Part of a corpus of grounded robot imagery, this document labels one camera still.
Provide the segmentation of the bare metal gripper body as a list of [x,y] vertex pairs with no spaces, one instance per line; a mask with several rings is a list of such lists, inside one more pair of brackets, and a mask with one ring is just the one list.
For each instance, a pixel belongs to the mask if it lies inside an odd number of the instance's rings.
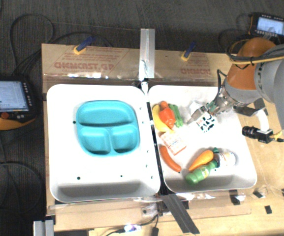
[[217,93],[216,97],[207,104],[207,110],[211,115],[219,115],[228,112],[234,104],[233,99],[226,91]]

